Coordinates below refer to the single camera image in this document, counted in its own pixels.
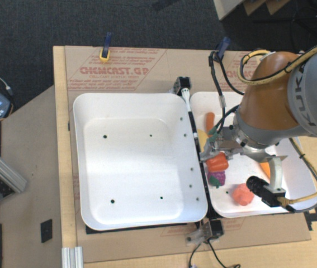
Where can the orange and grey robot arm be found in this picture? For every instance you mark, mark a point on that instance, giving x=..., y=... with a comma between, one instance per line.
x=275, y=99

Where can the black cylinder on white bracket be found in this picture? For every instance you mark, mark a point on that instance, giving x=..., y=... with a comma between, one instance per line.
x=261, y=190

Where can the brown cardboard board red print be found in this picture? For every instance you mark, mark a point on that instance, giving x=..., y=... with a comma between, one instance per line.
x=152, y=66

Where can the orange carrot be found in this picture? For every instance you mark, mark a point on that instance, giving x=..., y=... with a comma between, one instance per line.
x=210, y=120

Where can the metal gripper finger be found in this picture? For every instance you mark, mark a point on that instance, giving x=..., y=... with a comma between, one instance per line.
x=229, y=154
x=205, y=153

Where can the purple grapes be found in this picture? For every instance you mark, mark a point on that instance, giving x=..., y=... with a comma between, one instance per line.
x=219, y=177

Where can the yellow banana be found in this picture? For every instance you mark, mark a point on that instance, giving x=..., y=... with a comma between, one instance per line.
x=202, y=138

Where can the white plastic tray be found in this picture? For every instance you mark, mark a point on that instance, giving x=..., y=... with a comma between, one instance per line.
x=242, y=172
x=136, y=163

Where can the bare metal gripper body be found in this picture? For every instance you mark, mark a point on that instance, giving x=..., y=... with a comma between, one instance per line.
x=228, y=139

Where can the orange bell pepper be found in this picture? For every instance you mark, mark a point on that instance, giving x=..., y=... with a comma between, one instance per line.
x=217, y=163

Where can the pink round toy food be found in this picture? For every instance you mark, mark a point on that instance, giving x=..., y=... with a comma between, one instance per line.
x=242, y=195

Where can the orange wedge toy food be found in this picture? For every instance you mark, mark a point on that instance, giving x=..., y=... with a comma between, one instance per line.
x=265, y=169

